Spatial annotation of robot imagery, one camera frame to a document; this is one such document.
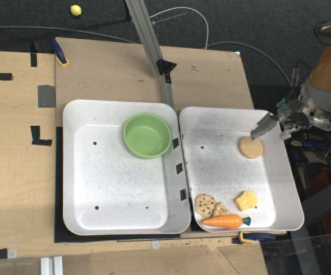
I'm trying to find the orange carrot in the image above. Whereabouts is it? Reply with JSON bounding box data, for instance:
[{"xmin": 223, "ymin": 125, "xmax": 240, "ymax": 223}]
[{"xmin": 201, "ymin": 214, "xmax": 252, "ymax": 230}]

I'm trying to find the brown cardboard board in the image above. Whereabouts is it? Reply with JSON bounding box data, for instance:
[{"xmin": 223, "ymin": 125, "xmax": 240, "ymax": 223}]
[{"xmin": 54, "ymin": 37, "xmax": 288, "ymax": 248}]

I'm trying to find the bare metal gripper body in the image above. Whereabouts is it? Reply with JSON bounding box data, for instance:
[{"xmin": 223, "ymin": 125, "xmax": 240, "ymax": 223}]
[{"xmin": 278, "ymin": 94, "xmax": 331, "ymax": 132}]

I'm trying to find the beige round biscuit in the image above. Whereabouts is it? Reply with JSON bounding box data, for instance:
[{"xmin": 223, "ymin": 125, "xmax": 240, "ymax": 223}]
[{"xmin": 238, "ymin": 135, "xmax": 264, "ymax": 159}]

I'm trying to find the green bowl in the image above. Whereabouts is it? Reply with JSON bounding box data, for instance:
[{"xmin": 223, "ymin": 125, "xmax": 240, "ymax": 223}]
[{"xmin": 123, "ymin": 112, "xmax": 173, "ymax": 159}]

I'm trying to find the white plastic tray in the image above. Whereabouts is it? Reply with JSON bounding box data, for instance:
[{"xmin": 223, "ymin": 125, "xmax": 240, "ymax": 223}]
[
  {"xmin": 63, "ymin": 99, "xmax": 192, "ymax": 237},
  {"xmin": 178, "ymin": 106, "xmax": 305, "ymax": 234}
]

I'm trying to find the beige bread piece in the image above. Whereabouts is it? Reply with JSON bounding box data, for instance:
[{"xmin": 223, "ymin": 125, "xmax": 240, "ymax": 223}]
[{"xmin": 212, "ymin": 201, "xmax": 231, "ymax": 218}]

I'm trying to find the chocolate chip cookie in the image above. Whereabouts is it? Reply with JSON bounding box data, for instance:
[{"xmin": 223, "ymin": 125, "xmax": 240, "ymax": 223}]
[{"xmin": 194, "ymin": 193, "xmax": 217, "ymax": 218}]

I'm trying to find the yellow ridged toy food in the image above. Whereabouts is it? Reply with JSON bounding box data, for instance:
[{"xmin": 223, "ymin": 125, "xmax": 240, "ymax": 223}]
[{"xmin": 234, "ymin": 190, "xmax": 258, "ymax": 212}]

